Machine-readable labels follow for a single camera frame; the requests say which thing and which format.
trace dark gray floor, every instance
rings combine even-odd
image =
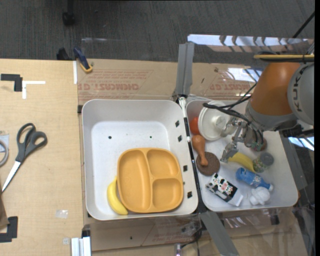
[[[72,26],[63,24],[66,11],[67,0],[1,0],[0,58],[55,60],[59,48],[73,56],[82,38],[95,37],[161,43],[155,54],[176,60],[189,34],[290,38],[315,11],[315,0],[75,0]],[[314,18],[297,37],[315,37]]]

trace wooden pestle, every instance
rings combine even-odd
[[[205,138],[198,134],[198,135],[194,135],[191,141],[192,141],[193,148],[200,156],[200,159],[201,159],[200,164],[202,166],[208,166],[208,160],[205,157],[205,144],[206,144]]]

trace yellow banana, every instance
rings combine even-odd
[[[109,205],[117,214],[127,215],[128,211],[117,196],[117,176],[109,184],[106,190],[106,197],[108,199]]]
[[[249,171],[252,171],[255,173],[255,169],[254,169],[254,162],[250,159],[250,157],[248,157],[245,154],[242,154],[240,152],[237,152],[234,154],[233,157],[230,157],[228,159],[228,161],[230,162],[236,162],[241,164],[244,168],[246,168]]]

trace red object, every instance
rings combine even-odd
[[[195,117],[191,120],[191,122],[189,123],[190,126],[190,131],[194,134],[194,135],[199,135],[200,131],[199,131],[199,127],[198,127],[198,120],[199,117]]]

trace wooden table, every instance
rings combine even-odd
[[[18,231],[12,242],[0,243],[0,254],[68,256],[68,238],[80,238],[84,226],[78,89],[73,62],[0,59],[0,73],[19,74],[24,81],[45,81],[28,84],[26,99],[14,91],[14,82],[0,81],[0,131],[9,133],[9,157],[0,167],[0,184],[15,162],[16,136],[22,125],[32,122],[48,138],[48,144],[21,165],[2,195],[7,216],[18,216]],[[67,210],[67,216],[59,217],[59,210]],[[232,240],[240,255],[307,255],[297,220],[285,231],[235,236]],[[199,248],[201,255],[219,254],[210,240],[200,241]],[[173,253],[174,245],[167,244],[93,255]],[[197,245],[188,245],[183,254],[197,255]]]

